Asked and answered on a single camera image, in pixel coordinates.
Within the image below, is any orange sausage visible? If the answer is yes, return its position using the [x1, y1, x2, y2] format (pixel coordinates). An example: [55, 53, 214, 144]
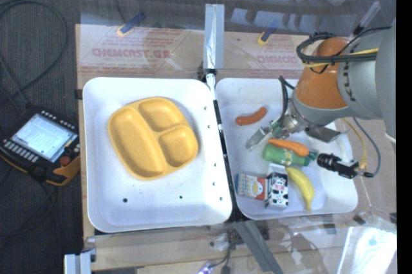
[234, 106, 268, 126]

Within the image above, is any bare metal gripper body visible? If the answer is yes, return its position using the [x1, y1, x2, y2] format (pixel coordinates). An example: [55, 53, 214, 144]
[271, 113, 307, 140]

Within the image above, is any orange juice carton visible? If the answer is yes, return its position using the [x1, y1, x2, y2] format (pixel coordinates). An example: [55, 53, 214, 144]
[235, 172, 268, 201]

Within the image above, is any black block with thin wires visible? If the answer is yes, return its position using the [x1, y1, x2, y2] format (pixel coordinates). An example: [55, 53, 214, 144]
[221, 227, 241, 248]

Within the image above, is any black cylinder on white bracket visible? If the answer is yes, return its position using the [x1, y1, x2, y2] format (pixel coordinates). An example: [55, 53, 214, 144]
[308, 126, 360, 180]

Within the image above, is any yellow banana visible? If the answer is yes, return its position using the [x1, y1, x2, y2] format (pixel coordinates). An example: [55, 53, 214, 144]
[285, 166, 315, 211]

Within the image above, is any white plastic tray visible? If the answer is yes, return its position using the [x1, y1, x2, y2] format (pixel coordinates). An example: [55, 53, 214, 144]
[214, 77, 359, 221]
[82, 76, 233, 233]

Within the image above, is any brown cardboard board red print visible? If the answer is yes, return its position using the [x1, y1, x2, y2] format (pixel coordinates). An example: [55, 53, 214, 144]
[75, 23, 379, 271]

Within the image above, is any yellow divided plate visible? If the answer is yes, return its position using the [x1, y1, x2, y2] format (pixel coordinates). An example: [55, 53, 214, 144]
[107, 96, 200, 182]

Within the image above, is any green bottle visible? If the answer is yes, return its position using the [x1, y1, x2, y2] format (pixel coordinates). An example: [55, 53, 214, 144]
[261, 143, 312, 168]

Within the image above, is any orange carrot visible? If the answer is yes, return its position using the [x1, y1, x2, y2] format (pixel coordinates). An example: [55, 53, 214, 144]
[268, 138, 319, 161]

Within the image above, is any white cow print carton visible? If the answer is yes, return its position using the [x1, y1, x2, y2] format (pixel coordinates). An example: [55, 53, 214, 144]
[264, 171, 289, 208]

